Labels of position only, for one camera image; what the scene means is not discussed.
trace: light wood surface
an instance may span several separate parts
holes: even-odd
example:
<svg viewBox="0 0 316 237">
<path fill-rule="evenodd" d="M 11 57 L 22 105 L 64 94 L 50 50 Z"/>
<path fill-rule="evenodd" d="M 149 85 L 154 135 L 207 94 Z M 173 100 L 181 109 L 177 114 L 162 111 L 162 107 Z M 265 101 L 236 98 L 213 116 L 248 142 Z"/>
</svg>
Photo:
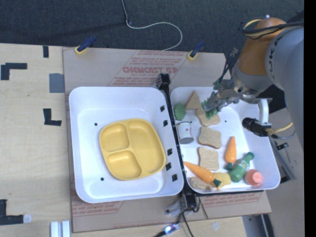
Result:
<svg viewBox="0 0 316 237">
<path fill-rule="evenodd" d="M 71 222 L 65 94 L 49 92 L 49 74 L 63 74 L 62 47 L 0 44 L 0 63 L 27 63 L 0 80 L 0 199 L 7 215 L 31 215 L 30 223 L 0 226 L 0 236 L 49 236 L 53 221 Z M 43 109 L 61 126 L 44 125 Z M 72 236 L 155 236 L 166 225 L 115 229 Z M 184 223 L 170 236 L 190 236 Z M 194 236 L 246 236 L 241 217 L 190 221 Z"/>
</svg>

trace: cardboard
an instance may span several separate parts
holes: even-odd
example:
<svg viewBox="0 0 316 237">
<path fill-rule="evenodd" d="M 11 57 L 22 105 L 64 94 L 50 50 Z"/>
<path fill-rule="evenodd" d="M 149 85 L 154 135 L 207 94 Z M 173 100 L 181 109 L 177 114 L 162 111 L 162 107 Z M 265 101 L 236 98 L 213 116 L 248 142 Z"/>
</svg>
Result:
<svg viewBox="0 0 316 237">
<path fill-rule="evenodd" d="M 68 148 L 71 176 L 73 232 L 173 223 L 165 208 L 178 196 L 89 204 L 75 191 L 68 97 L 80 86 L 155 86 L 160 73 L 169 74 L 170 91 L 180 86 L 212 86 L 222 74 L 225 56 L 200 53 L 195 60 L 187 52 L 88 48 L 77 55 L 63 49 Z M 200 198 L 202 209 L 187 220 L 233 217 L 271 211 L 265 191 Z"/>
</svg>

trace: white cable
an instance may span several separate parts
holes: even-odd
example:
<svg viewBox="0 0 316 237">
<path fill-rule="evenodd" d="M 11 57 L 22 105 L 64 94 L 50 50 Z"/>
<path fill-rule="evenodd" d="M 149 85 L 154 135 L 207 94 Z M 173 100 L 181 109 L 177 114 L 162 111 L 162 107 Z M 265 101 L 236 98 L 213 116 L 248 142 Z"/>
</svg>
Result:
<svg viewBox="0 0 316 237">
<path fill-rule="evenodd" d="M 181 30 L 179 29 L 179 27 L 177 27 L 176 25 L 171 24 L 169 22 L 158 22 L 158 23 L 154 23 L 154 24 L 151 24 L 151 25 L 148 25 L 148 26 L 143 26 L 143 27 L 133 27 L 133 26 L 131 26 L 128 23 L 128 16 L 127 16 L 127 12 L 126 12 L 126 9 L 125 9 L 124 0 L 121 0 L 121 3 L 122 3 L 124 14 L 125 14 L 125 17 L 126 17 L 126 21 L 125 21 L 126 25 L 129 28 L 131 28 L 131 29 L 139 30 L 139 29 L 145 29 L 145 28 L 148 28 L 148 27 L 151 27 L 151 26 L 155 26 L 155 25 L 165 24 L 165 25 L 171 25 L 171 26 L 175 27 L 179 31 L 179 33 L 180 33 L 180 41 L 176 45 L 174 45 L 174 46 L 172 46 L 170 48 L 164 49 L 163 51 L 167 51 L 167 50 L 173 49 L 173 48 L 177 47 L 182 42 L 182 32 L 181 32 Z"/>
</svg>

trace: dark background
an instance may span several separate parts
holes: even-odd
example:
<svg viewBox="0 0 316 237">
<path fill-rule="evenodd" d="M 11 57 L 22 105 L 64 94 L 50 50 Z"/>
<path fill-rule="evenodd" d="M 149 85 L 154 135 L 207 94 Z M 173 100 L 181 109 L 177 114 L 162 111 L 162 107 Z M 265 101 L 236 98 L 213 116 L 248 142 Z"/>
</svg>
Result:
<svg viewBox="0 0 316 237">
<path fill-rule="evenodd" d="M 183 40 L 173 51 L 241 50 L 241 22 L 270 15 L 286 22 L 304 19 L 304 0 L 124 0 L 132 26 L 169 22 Z M 0 42 L 78 46 L 91 36 L 93 47 L 163 50 L 180 40 L 170 25 L 133 30 L 125 24 L 121 0 L 0 0 Z M 275 87 L 265 97 L 282 93 Z"/>
</svg>

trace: white tray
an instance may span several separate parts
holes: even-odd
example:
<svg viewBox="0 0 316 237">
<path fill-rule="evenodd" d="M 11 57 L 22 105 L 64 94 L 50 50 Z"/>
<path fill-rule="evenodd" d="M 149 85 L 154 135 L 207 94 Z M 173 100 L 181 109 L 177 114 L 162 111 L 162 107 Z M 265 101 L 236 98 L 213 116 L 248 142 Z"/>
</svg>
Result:
<svg viewBox="0 0 316 237">
<path fill-rule="evenodd" d="M 203 102 L 210 97 L 213 91 L 212 87 L 179 87 L 171 92 L 171 103 L 173 106 L 182 103 L 186 104 L 191 93 L 195 91 L 199 97 L 199 100 Z M 208 190 L 195 190 L 200 194 L 212 194 L 212 193 L 228 193 L 228 192 L 245 192 L 255 190 L 268 190 L 274 189 L 279 185 L 280 174 L 277 167 L 276 159 L 273 154 L 268 137 L 259 137 L 252 132 L 242 127 L 242 120 L 246 117 L 259 119 L 259 107 L 256 104 L 248 104 L 244 101 L 240 101 L 238 104 L 230 104 L 227 107 L 223 107 L 218 113 L 220 117 L 220 123 L 218 125 L 211 125 L 209 128 L 218 130 L 221 132 L 222 147 L 220 149 L 214 149 L 218 152 L 219 170 L 216 172 L 228 172 L 224 169 L 226 162 L 224 160 L 224 153 L 228 145 L 229 138 L 235 136 L 237 144 L 237 159 L 242 158 L 248 152 L 255 154 L 254 159 L 250 162 L 250 169 L 255 168 L 263 175 L 263 182 L 261 186 L 254 187 L 248 185 L 244 180 L 238 183 L 231 183 L 222 187 L 218 191 Z M 191 121 L 191 130 L 194 141 L 190 144 L 180 144 L 180 150 L 183 161 L 188 161 L 194 164 L 199 164 L 198 148 L 207 147 L 198 143 L 198 136 L 202 127 L 195 110 L 186 110 L 186 115 L 182 121 Z M 190 178 L 195 176 L 185 166 L 186 177 L 188 183 Z"/>
<path fill-rule="evenodd" d="M 70 93 L 69 106 L 75 187 L 82 200 L 98 203 L 153 198 L 182 190 L 183 174 L 162 92 L 151 87 L 79 87 Z M 151 176 L 122 181 L 107 169 L 99 133 L 105 125 L 135 118 L 154 126 L 165 149 L 167 167 Z"/>
</svg>

